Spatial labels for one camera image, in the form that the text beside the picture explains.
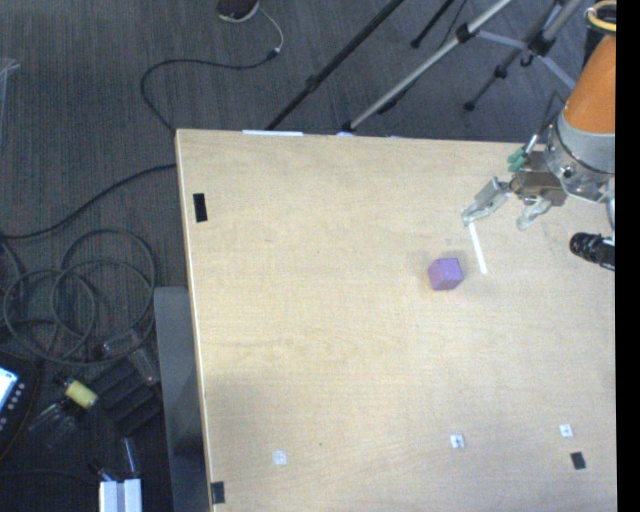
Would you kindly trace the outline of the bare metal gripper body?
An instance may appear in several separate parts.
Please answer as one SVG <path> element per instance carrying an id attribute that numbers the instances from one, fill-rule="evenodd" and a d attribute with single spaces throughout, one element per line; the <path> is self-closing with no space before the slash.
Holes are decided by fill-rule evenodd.
<path id="1" fill-rule="evenodd" d="M 508 158 L 508 170 L 513 173 L 511 192 L 522 200 L 539 197 L 552 206 L 562 206 L 569 196 L 604 202 L 611 195 L 615 176 L 588 165 L 559 145 L 531 151 L 521 148 Z"/>

